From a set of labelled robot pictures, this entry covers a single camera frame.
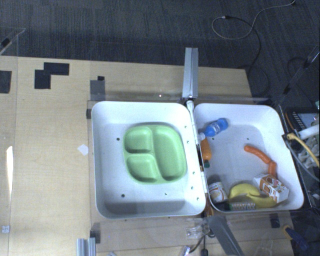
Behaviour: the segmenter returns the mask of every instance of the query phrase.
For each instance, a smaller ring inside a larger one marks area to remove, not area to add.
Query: yellow banana
[[[277,204],[271,197],[261,197],[250,193],[248,193],[246,196],[255,203],[257,208],[271,208]]]
[[[253,196],[259,196],[260,192],[255,186],[248,183],[241,183],[230,188],[228,199],[235,198],[241,194],[251,194]]]

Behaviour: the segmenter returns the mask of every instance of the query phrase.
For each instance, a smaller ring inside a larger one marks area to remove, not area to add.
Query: green plate
[[[140,125],[123,139],[126,168],[133,179],[146,184],[174,182],[187,171],[179,134],[167,125]]]

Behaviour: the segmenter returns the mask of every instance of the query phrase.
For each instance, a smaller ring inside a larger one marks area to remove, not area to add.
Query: blue plastic bottle
[[[217,121],[210,123],[204,131],[206,137],[216,136],[221,131],[228,128],[228,122],[225,118],[219,118]]]

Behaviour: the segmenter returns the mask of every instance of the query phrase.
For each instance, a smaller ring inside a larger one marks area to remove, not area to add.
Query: white can
[[[227,193],[220,181],[210,184],[208,188],[211,200],[215,204],[222,203],[228,200]]]

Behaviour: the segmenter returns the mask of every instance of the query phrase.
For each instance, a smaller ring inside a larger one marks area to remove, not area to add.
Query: orange and white carton
[[[253,182],[277,203],[289,196],[289,189],[271,174],[260,174],[253,178]]]

